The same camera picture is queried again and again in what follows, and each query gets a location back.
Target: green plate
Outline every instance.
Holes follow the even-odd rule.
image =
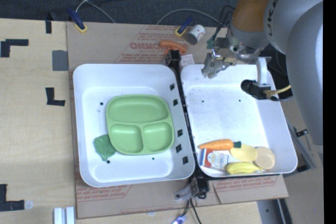
[[[155,95],[114,97],[107,104],[106,119],[111,144],[122,154],[160,153],[174,143],[169,107]]]

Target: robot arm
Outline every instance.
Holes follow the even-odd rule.
[[[292,93],[313,142],[323,145],[323,0],[238,0],[226,39],[230,56],[221,55],[215,37],[208,41],[213,47],[203,76],[215,77],[234,65],[232,57],[258,63],[260,52],[272,44],[286,55]]]

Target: yellow banana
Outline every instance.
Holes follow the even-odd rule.
[[[229,174],[240,174],[240,173],[253,173],[257,170],[262,171],[263,169],[248,162],[237,162],[229,163],[226,165],[226,170]]]

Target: light wood surface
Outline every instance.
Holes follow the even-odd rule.
[[[67,50],[66,24],[0,19],[0,40],[29,39],[0,58],[0,184],[7,200],[31,200],[32,209],[0,212],[0,223],[52,223],[56,207],[75,206],[69,81],[53,71],[53,50]],[[46,105],[46,87],[65,106]],[[256,202],[198,207],[202,223],[261,224]],[[172,223],[182,210],[76,220],[76,223]],[[192,209],[186,224],[197,223]]]

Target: cardboard box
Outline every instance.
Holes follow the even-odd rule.
[[[72,134],[76,177],[77,218],[91,218],[184,208],[184,201],[175,201],[174,193],[188,184],[188,180],[160,183],[94,188],[86,185],[79,174],[76,116],[72,74],[85,63],[162,63],[166,49],[159,41],[169,39],[185,45],[186,64],[203,63],[206,41],[214,28],[206,28],[205,36],[190,45],[174,35],[176,26],[124,25],[86,23],[88,30],[80,33],[67,22],[69,82]],[[218,36],[226,34],[223,29]],[[235,202],[277,199],[288,196],[282,175],[256,178],[230,178],[209,181],[206,199],[196,199],[197,206],[229,204]]]

